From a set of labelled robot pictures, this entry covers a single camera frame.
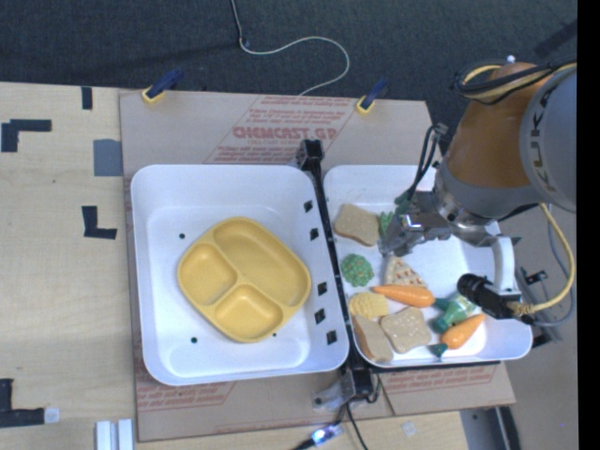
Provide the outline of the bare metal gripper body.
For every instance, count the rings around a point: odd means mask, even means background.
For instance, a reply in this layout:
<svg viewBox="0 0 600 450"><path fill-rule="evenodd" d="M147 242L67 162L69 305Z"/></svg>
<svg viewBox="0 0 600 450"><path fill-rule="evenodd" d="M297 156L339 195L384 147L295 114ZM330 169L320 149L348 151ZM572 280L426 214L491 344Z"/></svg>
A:
<svg viewBox="0 0 600 450"><path fill-rule="evenodd" d="M415 245L455 236L474 247L488 247L498 239L489 229L492 219L467 211L448 193L416 191L404 214L422 225L422 231L416 232Z"/></svg>

